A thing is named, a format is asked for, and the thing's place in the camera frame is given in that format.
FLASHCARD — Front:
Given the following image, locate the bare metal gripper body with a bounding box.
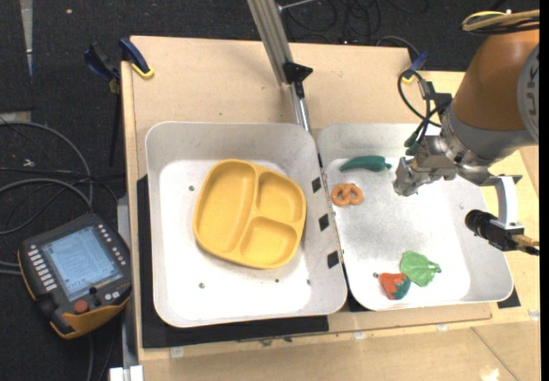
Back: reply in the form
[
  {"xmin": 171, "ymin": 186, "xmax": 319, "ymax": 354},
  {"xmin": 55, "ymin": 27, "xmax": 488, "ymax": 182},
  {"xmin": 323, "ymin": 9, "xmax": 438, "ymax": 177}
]
[{"xmin": 410, "ymin": 135, "xmax": 473, "ymax": 184}]

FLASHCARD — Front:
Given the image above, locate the green chili pepper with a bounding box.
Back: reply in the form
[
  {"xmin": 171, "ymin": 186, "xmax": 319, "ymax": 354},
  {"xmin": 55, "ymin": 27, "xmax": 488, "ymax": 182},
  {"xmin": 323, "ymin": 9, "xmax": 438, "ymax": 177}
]
[{"xmin": 339, "ymin": 154, "xmax": 394, "ymax": 173}]

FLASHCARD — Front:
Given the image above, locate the white plastic tray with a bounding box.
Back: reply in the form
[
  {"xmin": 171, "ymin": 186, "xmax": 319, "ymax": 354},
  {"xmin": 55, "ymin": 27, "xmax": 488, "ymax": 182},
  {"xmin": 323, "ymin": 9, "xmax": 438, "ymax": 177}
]
[
  {"xmin": 144, "ymin": 120, "xmax": 348, "ymax": 329},
  {"xmin": 317, "ymin": 122, "xmax": 515, "ymax": 312}
]

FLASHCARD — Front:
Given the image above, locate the orange pretzel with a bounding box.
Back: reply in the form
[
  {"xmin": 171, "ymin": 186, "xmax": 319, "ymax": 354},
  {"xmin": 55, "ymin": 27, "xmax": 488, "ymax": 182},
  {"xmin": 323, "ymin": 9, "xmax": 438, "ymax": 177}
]
[{"xmin": 330, "ymin": 182, "xmax": 365, "ymax": 208}]

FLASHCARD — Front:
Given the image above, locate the green leaf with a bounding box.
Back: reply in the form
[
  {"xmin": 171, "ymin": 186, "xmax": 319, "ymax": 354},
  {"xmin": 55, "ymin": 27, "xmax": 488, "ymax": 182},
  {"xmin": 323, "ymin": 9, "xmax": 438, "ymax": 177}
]
[{"xmin": 399, "ymin": 250, "xmax": 443, "ymax": 288}]

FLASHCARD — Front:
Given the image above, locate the red strawberry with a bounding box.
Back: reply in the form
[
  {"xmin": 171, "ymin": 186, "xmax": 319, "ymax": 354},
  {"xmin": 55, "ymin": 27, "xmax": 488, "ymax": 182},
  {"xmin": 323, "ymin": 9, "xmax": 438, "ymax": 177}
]
[{"xmin": 378, "ymin": 271, "xmax": 412, "ymax": 301}]

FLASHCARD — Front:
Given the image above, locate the thin rod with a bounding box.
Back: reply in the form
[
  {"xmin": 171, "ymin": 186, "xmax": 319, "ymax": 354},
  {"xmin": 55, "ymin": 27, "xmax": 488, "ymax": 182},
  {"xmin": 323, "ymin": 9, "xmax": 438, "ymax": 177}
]
[{"xmin": 291, "ymin": 85, "xmax": 347, "ymax": 264}]

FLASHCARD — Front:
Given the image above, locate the yellow divided plate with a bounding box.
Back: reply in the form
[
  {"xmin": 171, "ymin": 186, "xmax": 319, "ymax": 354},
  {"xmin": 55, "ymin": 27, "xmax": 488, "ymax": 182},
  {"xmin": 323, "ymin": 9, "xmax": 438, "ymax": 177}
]
[{"xmin": 192, "ymin": 158, "xmax": 308, "ymax": 271}]

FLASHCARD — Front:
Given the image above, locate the pale wood board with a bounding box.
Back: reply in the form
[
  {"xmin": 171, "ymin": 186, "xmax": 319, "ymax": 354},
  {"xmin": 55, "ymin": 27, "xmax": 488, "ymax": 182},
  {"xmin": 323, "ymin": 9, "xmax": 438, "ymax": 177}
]
[{"xmin": 128, "ymin": 34, "xmax": 493, "ymax": 362}]

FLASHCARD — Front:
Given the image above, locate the black cylinder on white bracket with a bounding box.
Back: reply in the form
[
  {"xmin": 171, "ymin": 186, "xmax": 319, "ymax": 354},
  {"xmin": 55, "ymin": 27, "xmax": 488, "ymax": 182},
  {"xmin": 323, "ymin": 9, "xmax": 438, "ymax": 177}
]
[{"xmin": 464, "ymin": 174, "xmax": 527, "ymax": 252}]

